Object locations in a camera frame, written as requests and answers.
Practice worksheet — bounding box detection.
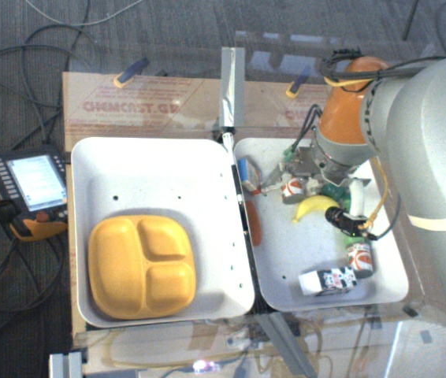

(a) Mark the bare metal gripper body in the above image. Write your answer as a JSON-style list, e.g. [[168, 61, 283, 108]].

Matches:
[[284, 145, 370, 189]]

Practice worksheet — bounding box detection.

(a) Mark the yellow banana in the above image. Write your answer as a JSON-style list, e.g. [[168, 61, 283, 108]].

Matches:
[[291, 195, 341, 224]]

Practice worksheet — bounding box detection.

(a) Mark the green toy broccoli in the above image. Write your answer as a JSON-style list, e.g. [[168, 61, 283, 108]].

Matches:
[[319, 183, 352, 213]]

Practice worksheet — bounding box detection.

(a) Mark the white plastic tray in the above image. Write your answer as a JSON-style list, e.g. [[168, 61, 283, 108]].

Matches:
[[70, 136, 256, 328], [233, 137, 411, 313]]

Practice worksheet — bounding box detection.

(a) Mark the white carton with cow print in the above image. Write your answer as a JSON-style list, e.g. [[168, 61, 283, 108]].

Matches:
[[297, 266, 359, 297]]

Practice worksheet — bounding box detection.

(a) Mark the brown cardboard board red print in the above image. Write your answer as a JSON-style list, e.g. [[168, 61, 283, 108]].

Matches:
[[61, 71, 413, 340]]

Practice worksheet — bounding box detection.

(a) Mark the yellow divided plate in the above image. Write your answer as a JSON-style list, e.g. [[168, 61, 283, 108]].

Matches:
[[87, 214, 198, 321]]

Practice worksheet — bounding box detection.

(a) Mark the black cylinder on white bracket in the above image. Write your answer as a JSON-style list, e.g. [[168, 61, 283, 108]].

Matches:
[[324, 178, 370, 239]]

